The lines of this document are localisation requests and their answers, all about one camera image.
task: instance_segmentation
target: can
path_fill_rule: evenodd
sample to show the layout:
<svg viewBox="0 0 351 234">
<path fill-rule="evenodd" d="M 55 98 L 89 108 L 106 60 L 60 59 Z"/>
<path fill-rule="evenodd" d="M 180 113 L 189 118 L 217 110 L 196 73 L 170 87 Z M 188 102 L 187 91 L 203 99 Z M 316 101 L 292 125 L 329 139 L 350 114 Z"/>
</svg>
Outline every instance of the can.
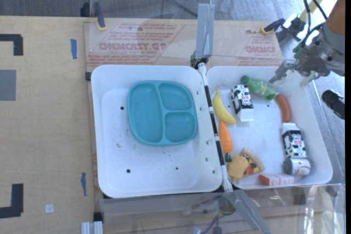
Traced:
<svg viewBox="0 0 351 234">
<path fill-rule="evenodd" d="M 305 158 L 286 158 L 283 162 L 284 173 L 288 175 L 308 175 L 311 164 Z"/>
</svg>

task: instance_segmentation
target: blue divided plate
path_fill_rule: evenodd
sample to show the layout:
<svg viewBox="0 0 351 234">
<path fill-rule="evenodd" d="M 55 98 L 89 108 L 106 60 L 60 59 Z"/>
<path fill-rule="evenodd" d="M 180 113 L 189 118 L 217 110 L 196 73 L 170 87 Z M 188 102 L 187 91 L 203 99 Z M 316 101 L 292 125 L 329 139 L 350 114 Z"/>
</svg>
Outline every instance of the blue divided plate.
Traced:
<svg viewBox="0 0 351 234">
<path fill-rule="evenodd" d="M 181 84 L 142 81 L 128 92 L 128 120 L 134 137 L 148 145 L 176 145 L 197 131 L 193 97 Z"/>
</svg>

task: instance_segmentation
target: toy bottle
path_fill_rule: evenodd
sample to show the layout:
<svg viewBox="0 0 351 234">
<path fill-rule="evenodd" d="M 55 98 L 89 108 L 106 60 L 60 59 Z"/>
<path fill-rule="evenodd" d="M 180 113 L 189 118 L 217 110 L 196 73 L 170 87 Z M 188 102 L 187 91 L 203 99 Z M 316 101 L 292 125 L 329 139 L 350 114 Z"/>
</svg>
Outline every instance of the toy bottle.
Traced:
<svg viewBox="0 0 351 234">
<path fill-rule="evenodd" d="M 273 100 L 277 95 L 277 92 L 274 88 L 268 86 L 261 80 L 251 79 L 246 75 L 241 77 L 241 83 L 247 85 L 253 93 L 263 96 L 267 100 Z"/>
</svg>

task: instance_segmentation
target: yellow banana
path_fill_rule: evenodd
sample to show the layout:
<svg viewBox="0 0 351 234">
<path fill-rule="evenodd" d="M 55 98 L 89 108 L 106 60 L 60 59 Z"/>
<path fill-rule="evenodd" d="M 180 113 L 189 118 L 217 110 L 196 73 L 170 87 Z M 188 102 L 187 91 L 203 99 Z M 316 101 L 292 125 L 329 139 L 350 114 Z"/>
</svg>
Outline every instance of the yellow banana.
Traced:
<svg viewBox="0 0 351 234">
<path fill-rule="evenodd" d="M 232 114 L 224 107 L 222 98 L 220 97 L 220 90 L 217 89 L 216 95 L 212 99 L 212 106 L 214 112 L 219 117 L 219 119 L 223 120 L 227 124 L 235 124 L 236 120 Z"/>
</svg>

